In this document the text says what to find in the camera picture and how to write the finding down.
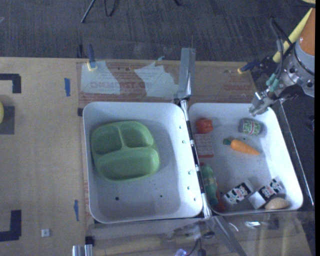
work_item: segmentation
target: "white plastic tray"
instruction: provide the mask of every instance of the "white plastic tray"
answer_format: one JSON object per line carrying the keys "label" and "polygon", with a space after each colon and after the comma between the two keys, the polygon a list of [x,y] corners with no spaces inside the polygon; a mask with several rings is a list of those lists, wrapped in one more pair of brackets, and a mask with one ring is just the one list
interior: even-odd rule
{"label": "white plastic tray", "polygon": [[[102,178],[92,161],[91,132],[102,124],[135,120],[148,127],[160,169],[136,181]],[[83,110],[89,208],[101,223],[191,218],[203,208],[184,113],[172,103],[93,102]]]}
{"label": "white plastic tray", "polygon": [[[243,103],[195,103],[189,108],[193,133],[196,131],[195,122],[199,118],[211,119],[214,127],[210,133],[214,156],[200,158],[199,161],[211,165],[221,195],[246,179],[258,190],[271,179],[278,177],[285,188],[282,196],[290,202],[290,206],[281,211],[297,210],[303,204],[303,194],[277,116],[269,108],[266,113],[255,117],[266,126],[262,134],[248,135],[238,132],[240,119],[252,118],[248,112],[249,106],[250,104]],[[256,156],[234,151],[223,144],[223,139],[230,136],[247,142],[261,154]],[[266,212],[268,211],[265,209],[255,210],[245,199],[234,207],[228,207],[225,212],[217,213],[233,215]]]}

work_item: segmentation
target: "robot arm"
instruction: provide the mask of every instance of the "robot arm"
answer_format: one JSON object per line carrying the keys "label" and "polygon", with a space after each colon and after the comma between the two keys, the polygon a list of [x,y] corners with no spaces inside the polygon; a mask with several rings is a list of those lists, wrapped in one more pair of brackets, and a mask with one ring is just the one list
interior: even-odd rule
{"label": "robot arm", "polygon": [[[288,40],[283,40],[277,28],[271,28],[277,36],[278,52],[273,56],[272,61],[278,62],[277,68],[266,81],[267,89],[256,92],[252,100],[249,112],[252,116],[260,115],[267,111],[276,101],[283,103],[288,99],[306,94],[315,97],[315,23],[316,9],[311,8],[306,14],[301,33],[297,32],[299,26],[292,32]],[[294,43],[290,37],[296,37]]]}

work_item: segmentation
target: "green divided plate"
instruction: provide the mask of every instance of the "green divided plate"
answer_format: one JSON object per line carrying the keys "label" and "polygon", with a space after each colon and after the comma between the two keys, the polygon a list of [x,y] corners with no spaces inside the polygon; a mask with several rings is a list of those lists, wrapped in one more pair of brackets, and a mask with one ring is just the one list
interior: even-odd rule
{"label": "green divided plate", "polygon": [[148,177],[159,170],[160,157],[149,129],[137,121],[103,124],[90,136],[98,173],[113,182]]}

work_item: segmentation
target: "toy carrot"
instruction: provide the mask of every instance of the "toy carrot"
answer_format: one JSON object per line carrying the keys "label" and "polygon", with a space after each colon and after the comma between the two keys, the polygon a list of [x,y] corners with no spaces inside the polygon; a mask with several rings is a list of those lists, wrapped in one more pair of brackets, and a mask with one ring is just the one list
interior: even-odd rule
{"label": "toy carrot", "polygon": [[252,155],[260,155],[260,153],[257,150],[255,150],[253,147],[249,146],[248,144],[246,144],[238,139],[229,140],[229,139],[225,138],[223,140],[223,144],[230,145],[230,147],[235,151],[239,151],[239,152],[247,153],[247,154],[252,154]]}

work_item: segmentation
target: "red tomato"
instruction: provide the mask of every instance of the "red tomato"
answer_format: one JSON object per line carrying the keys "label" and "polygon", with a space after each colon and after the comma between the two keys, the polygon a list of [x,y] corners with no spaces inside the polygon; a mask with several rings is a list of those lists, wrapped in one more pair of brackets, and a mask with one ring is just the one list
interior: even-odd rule
{"label": "red tomato", "polygon": [[212,121],[206,118],[198,119],[195,122],[195,128],[198,134],[207,134],[214,129]]}

